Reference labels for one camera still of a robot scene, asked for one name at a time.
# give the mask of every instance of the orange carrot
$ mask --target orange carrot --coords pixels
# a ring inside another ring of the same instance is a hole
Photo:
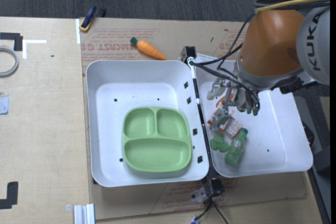
[[[152,44],[150,44],[146,40],[143,39],[137,40],[135,37],[132,37],[131,43],[136,44],[138,49],[144,54],[147,54],[160,60],[167,59],[165,55],[163,55],[158,49],[156,49]]]

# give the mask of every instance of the green bottle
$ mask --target green bottle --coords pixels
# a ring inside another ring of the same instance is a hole
[[[240,128],[237,136],[232,139],[229,149],[225,155],[225,163],[228,165],[237,165],[244,150],[245,137],[248,131],[245,128]]]

